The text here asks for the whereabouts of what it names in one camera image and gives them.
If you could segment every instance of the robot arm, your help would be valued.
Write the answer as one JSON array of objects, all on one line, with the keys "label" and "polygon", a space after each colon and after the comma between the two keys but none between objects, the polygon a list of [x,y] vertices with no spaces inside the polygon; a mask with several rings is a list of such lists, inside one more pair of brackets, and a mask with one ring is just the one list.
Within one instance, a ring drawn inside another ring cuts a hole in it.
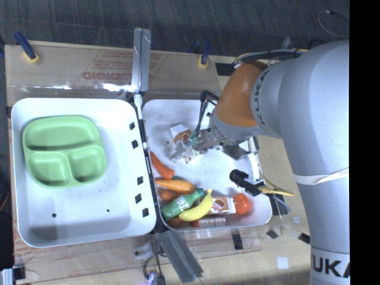
[{"label": "robot arm", "polygon": [[196,147],[209,146],[206,137],[235,159],[251,136],[283,139],[308,217],[311,284],[350,284],[349,42],[270,66],[242,64],[210,122]]}]

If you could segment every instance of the green divided plate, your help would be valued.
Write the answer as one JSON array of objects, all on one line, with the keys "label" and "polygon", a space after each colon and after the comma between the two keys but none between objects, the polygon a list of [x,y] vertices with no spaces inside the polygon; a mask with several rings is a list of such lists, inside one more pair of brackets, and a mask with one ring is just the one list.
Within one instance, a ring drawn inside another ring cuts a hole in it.
[{"label": "green divided plate", "polygon": [[38,118],[23,131],[23,150],[32,178],[45,188],[67,188],[101,178],[106,155],[97,126],[87,117]]}]

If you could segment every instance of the banana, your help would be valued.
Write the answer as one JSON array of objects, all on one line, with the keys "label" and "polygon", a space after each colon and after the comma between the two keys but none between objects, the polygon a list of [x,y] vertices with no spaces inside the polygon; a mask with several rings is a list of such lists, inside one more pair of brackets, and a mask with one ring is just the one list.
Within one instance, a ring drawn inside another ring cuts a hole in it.
[{"label": "banana", "polygon": [[180,213],[178,217],[183,221],[195,221],[204,217],[213,206],[213,198],[211,196],[211,189],[207,189],[207,195],[203,198],[201,203],[189,210]]}]

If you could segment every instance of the red tomato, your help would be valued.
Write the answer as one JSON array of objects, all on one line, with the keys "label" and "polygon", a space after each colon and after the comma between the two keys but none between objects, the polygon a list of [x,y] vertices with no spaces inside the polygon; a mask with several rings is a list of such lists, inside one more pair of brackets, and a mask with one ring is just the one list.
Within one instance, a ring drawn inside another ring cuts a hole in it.
[{"label": "red tomato", "polygon": [[238,193],[233,197],[236,213],[245,214],[252,208],[252,203],[244,193]]}]

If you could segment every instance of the green bottle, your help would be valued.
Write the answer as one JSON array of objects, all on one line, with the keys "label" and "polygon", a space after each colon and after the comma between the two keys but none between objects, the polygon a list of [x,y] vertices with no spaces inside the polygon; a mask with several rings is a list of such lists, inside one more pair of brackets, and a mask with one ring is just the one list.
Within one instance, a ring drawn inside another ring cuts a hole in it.
[{"label": "green bottle", "polygon": [[168,221],[172,217],[175,217],[181,212],[190,208],[197,199],[204,197],[204,195],[205,194],[203,192],[203,189],[201,188],[196,189],[192,194],[180,195],[171,201],[168,205],[162,206],[161,213]]}]

